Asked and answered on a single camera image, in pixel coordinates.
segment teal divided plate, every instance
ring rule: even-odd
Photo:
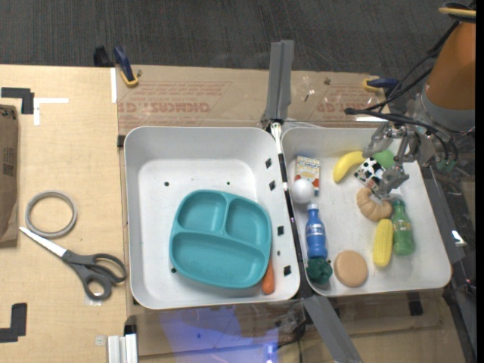
[[[265,274],[271,221],[256,202],[222,191],[187,195],[177,209],[169,257],[185,277],[226,288],[247,288]]]

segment scissors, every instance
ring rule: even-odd
[[[112,292],[111,285],[123,282],[127,277],[126,267],[124,264],[110,254],[97,253],[90,256],[80,256],[74,252],[64,249],[63,247],[55,244],[51,240],[48,240],[40,235],[37,235],[28,228],[20,227],[25,235],[32,238],[38,244],[41,244],[47,250],[53,252],[56,256],[60,257],[66,264],[68,264],[77,275],[80,277],[85,293],[90,299],[102,300],[107,299]],[[119,266],[120,275],[115,274],[107,266],[99,265],[98,261],[111,261]],[[89,287],[91,282],[100,284],[103,288],[103,293],[95,293]]]

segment blue clamp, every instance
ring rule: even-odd
[[[123,78],[124,83],[129,87],[136,86],[138,84],[138,77],[133,74],[131,64],[129,64],[128,57],[126,57],[123,48],[117,45],[113,52],[116,62],[121,66],[121,78]]]
[[[399,81],[393,78],[363,79],[361,84],[365,90],[377,92],[379,88],[395,88]]]

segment yellow corn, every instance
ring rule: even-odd
[[[392,257],[393,226],[390,219],[381,219],[373,243],[373,261],[376,266],[387,266]]]

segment round bread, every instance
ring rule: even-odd
[[[367,279],[368,266],[360,253],[345,250],[334,260],[334,274],[341,284],[359,287]]]

